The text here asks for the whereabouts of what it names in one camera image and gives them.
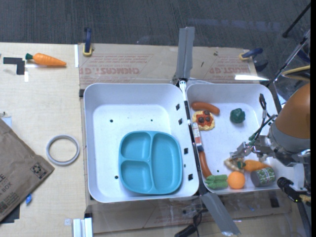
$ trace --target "white ring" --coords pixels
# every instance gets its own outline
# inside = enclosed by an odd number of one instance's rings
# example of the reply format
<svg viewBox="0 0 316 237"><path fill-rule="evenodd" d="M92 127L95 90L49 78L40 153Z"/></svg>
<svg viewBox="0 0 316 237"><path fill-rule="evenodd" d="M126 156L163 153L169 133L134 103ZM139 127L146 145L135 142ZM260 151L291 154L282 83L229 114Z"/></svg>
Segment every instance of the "white ring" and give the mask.
<svg viewBox="0 0 316 237"><path fill-rule="evenodd" d="M49 149L50 149L50 146L56 141L56 140L59 140L59 139L68 139L70 141L72 141L76 148L77 148L77 152L75 154L74 157L72 157L70 160L67 160L67 161L58 161L58 160L55 160L51 155L50 155L50 152L49 152ZM80 152L80 146L79 146L79 143L78 141L73 137L73 136L70 136L70 135L67 135L67 134L61 134L61 135L57 135L55 137L53 137L52 139L50 139L50 141L47 143L47 146L46 146L46 154L47 154L47 157L48 159L56 164L56 165L59 165L59 166L66 166L66 165L69 165L70 163L73 163L79 156L79 152Z"/></svg>

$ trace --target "robotic hand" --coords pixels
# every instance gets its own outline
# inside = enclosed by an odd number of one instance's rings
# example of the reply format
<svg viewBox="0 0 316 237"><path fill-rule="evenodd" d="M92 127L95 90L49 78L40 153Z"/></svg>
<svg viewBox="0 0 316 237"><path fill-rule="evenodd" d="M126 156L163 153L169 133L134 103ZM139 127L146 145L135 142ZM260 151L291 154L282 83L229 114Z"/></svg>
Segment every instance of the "robotic hand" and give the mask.
<svg viewBox="0 0 316 237"><path fill-rule="evenodd" d="M278 115L272 115L253 134L250 143L243 142L231 158L239 158L255 153L259 158L274 157L285 166L294 167L294 182L281 177L278 186L295 202L302 195L311 192L311 85L300 87L286 102ZM273 122L267 136L260 135L264 125Z"/></svg>

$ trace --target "toy carrot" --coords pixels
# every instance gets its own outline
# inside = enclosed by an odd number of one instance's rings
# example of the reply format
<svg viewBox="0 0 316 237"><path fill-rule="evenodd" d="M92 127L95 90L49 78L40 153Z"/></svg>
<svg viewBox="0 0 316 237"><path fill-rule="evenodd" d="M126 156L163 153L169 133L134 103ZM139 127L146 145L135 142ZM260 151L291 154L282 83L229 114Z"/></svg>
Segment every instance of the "toy carrot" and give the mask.
<svg viewBox="0 0 316 237"><path fill-rule="evenodd" d="M46 54L36 53L35 55L26 54L26 60L33 59L37 64L49 66L65 66L66 62L58 60Z"/></svg>
<svg viewBox="0 0 316 237"><path fill-rule="evenodd" d="M243 167L244 170L246 171L255 171L255 170L259 170L259 169L263 169L266 167L270 167L269 165L262 163L258 160L245 160L244 161L245 166Z"/></svg>

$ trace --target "white plastic tray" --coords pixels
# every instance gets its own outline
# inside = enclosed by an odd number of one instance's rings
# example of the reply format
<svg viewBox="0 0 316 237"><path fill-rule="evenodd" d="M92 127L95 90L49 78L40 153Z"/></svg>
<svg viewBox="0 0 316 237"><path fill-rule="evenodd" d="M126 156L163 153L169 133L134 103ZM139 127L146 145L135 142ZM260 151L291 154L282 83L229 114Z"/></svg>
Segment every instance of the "white plastic tray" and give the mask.
<svg viewBox="0 0 316 237"><path fill-rule="evenodd" d="M96 83L84 92L88 187L99 202L184 198L198 190L198 173L183 95L172 84ZM119 178L119 145L132 131L159 131L177 139L182 154L180 187L166 195L128 190Z"/></svg>
<svg viewBox="0 0 316 237"><path fill-rule="evenodd" d="M267 103L267 111L270 115L277 114L276 106L271 92L260 84L192 84L187 88L189 106L193 102L202 101L213 104L220 109L220 114L214 116L215 127L210 131L201 131L200 135L206 155L206 161L212 174L220 175L231 173L224 165L224 160L230 157L230 152L237 150L242 142L249 142L248 138L259 128L262 120L262 107L259 103L259 95L262 93ZM230 121L230 112L233 109L242 108L246 119L241 124ZM269 126L266 125L261 135L267 135ZM256 154L251 153L245 159L258 160ZM290 180L294 177L294 170L285 167L277 159L267 158L269 164L276 173L276 180L285 176ZM275 181L269 186L255 187L250 179L250 173L245 172L246 183L243 189L234 190L230 187L222 190L212 190L217 194L241 193L257 190L279 189Z"/></svg>

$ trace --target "carrot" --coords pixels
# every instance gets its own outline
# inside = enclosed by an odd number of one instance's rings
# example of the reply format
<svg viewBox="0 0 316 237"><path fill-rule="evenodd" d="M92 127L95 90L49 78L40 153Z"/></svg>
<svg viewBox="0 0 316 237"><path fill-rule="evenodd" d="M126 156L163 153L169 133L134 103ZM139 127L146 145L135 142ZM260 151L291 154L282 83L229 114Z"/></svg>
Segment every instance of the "carrot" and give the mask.
<svg viewBox="0 0 316 237"><path fill-rule="evenodd" d="M207 166L205 152L204 151L200 151L198 153L198 156L199 156L199 161L201 163L202 174L203 174L203 176L205 178L207 178L208 176L212 175L212 173L211 173L211 171L209 170L209 168Z"/></svg>
<svg viewBox="0 0 316 237"><path fill-rule="evenodd" d="M259 170L259 169L263 169L266 167L270 167L269 165L262 163L260 161L257 160L245 160L244 163L246 164L243 169L246 171L255 171L255 170Z"/></svg>
<svg viewBox="0 0 316 237"><path fill-rule="evenodd" d="M66 62L58 60L46 54L36 53L35 55L26 54L25 59L33 59L37 64L49 66L65 66Z"/></svg>
<svg viewBox="0 0 316 237"><path fill-rule="evenodd" d="M215 115L219 115L219 112L220 112L219 108L217 108L216 106L214 106L212 104L205 103L205 102L194 102L194 103L192 103L191 107L195 111L207 110Z"/></svg>

